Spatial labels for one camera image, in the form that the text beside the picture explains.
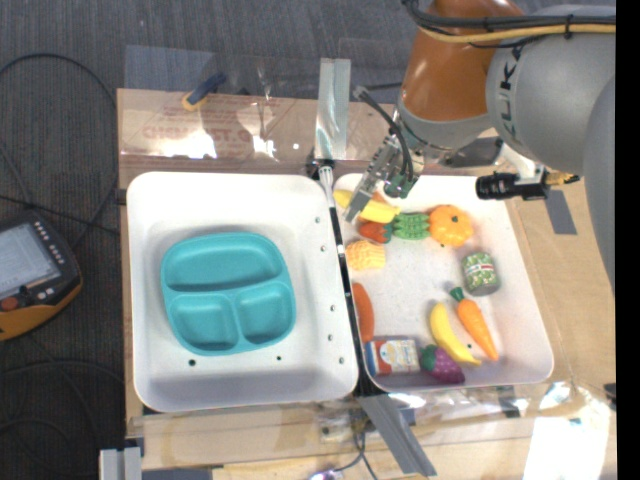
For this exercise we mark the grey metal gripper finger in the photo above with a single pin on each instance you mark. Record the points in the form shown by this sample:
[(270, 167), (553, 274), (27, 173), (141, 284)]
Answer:
[(359, 200)]

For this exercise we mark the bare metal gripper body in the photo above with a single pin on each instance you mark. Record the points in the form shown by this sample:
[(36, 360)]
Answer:
[(387, 160)]

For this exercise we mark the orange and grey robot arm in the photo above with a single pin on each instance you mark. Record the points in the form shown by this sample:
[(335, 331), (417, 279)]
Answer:
[(545, 98)]

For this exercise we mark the yellow banana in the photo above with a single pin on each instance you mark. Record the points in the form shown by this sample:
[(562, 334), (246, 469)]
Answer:
[(380, 212), (445, 335)]

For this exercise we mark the red strawberry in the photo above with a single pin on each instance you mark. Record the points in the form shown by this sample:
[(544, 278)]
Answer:
[(374, 231)]

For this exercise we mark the yellow corn cob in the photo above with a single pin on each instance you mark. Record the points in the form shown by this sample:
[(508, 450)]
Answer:
[(366, 255)]

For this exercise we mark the green pea pod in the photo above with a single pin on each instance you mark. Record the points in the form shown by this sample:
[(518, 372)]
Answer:
[(411, 225)]

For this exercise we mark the orange pumpkin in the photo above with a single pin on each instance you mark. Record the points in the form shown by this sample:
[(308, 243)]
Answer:
[(450, 226)]

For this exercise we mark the white plastic tray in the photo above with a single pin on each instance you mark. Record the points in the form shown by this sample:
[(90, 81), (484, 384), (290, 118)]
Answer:
[(225, 198), (415, 278)]

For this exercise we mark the orange-red sausage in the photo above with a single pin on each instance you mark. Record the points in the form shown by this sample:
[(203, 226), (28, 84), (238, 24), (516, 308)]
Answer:
[(365, 313)]

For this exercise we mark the green and white can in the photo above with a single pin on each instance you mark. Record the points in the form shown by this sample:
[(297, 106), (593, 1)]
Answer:
[(480, 274)]

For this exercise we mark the blue divided plate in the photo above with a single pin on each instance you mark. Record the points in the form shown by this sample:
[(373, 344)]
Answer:
[(225, 268)]

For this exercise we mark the white and red carton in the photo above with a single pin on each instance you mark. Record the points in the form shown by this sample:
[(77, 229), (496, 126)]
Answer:
[(395, 357)]

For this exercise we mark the orange carrot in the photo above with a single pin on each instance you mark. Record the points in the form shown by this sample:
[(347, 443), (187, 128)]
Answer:
[(475, 320)]

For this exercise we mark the purple grapes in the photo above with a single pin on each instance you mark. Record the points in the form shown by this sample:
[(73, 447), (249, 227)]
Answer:
[(442, 365)]

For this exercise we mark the brown cardboard board red print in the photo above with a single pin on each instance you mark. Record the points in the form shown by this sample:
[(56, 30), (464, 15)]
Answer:
[(575, 288)]

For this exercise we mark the black cylinder on white bracket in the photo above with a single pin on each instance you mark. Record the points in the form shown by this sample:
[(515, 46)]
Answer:
[(500, 186)]

